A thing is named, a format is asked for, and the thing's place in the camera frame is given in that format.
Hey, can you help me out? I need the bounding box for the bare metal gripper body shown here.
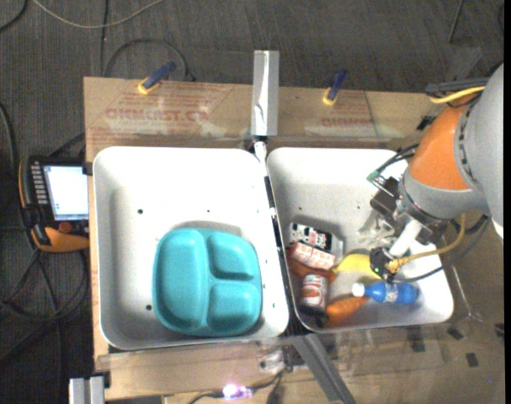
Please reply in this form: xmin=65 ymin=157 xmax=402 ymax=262
xmin=369 ymin=176 xmax=448 ymax=244

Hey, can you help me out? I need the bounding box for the yellow banana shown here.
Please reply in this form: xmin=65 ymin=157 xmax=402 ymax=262
xmin=332 ymin=252 xmax=383 ymax=279

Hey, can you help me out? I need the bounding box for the black and white packet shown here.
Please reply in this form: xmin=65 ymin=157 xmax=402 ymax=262
xmin=289 ymin=221 xmax=344 ymax=253

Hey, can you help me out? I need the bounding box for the white plastic tray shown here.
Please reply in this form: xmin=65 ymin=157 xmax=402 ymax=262
xmin=91 ymin=146 xmax=291 ymax=351
xmin=264 ymin=146 xmax=455 ymax=334

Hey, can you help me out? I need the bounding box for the red and white packet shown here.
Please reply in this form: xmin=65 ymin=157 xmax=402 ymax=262
xmin=288 ymin=242 xmax=338 ymax=271

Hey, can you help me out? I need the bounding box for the blue plastic bottle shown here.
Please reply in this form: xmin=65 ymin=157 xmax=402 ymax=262
xmin=350 ymin=279 xmax=420 ymax=307

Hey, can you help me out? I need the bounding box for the red and white can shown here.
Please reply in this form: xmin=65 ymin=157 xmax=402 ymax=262
xmin=298 ymin=272 xmax=330 ymax=315

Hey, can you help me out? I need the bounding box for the orange carrot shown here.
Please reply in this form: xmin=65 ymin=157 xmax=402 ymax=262
xmin=316 ymin=294 xmax=370 ymax=328

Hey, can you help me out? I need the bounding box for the blue divided plate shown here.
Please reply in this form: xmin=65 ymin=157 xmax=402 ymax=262
xmin=151 ymin=226 xmax=264 ymax=338

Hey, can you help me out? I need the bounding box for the brown cardboard board red print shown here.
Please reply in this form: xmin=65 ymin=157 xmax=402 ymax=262
xmin=83 ymin=76 xmax=505 ymax=402

